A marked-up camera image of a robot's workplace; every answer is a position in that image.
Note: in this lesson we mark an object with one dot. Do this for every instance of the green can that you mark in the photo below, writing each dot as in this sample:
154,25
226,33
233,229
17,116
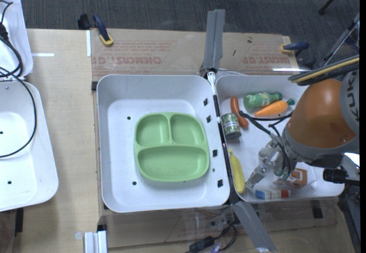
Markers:
231,126

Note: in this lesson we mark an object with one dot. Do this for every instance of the orange carrot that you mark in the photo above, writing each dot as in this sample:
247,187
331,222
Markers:
273,108

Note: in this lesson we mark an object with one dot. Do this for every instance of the green divided plate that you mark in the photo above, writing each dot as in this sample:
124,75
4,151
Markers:
171,160

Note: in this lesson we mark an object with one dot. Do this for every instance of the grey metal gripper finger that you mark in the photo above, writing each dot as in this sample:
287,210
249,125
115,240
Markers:
260,172
250,181

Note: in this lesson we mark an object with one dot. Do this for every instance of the black cylinder on white bracket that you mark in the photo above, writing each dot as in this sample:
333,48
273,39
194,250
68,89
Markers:
335,176

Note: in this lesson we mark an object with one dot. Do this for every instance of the green plastic bottle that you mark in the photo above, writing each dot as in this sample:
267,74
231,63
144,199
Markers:
261,100

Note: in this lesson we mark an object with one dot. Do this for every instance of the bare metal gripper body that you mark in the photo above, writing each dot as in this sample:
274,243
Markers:
271,152

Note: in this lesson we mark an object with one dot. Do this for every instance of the brown cardboard board red print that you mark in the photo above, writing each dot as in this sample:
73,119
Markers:
183,54

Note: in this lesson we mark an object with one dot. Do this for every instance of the orange and white carton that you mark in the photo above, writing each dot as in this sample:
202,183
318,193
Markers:
300,178

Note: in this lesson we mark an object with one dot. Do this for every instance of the orange sausage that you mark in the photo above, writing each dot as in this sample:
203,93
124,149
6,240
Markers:
235,106

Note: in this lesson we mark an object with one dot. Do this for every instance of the yellow banana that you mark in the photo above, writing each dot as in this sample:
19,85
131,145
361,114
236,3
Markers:
238,172

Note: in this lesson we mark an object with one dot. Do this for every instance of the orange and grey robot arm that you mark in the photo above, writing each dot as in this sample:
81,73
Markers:
320,114

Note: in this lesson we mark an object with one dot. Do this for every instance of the white plastic tray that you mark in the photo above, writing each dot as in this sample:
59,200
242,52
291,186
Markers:
251,149
120,143

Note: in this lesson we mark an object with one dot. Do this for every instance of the blue white orange box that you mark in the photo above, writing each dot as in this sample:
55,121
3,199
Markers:
271,194

